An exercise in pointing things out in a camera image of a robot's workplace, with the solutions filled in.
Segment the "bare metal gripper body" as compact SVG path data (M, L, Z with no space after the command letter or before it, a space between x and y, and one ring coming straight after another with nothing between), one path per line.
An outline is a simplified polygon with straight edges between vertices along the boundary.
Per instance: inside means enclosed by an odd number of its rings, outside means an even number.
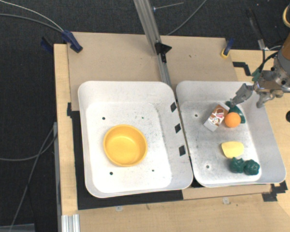
M253 73L253 82L253 88L258 93L282 96L290 93L290 69L278 66L273 66L270 70L257 69Z

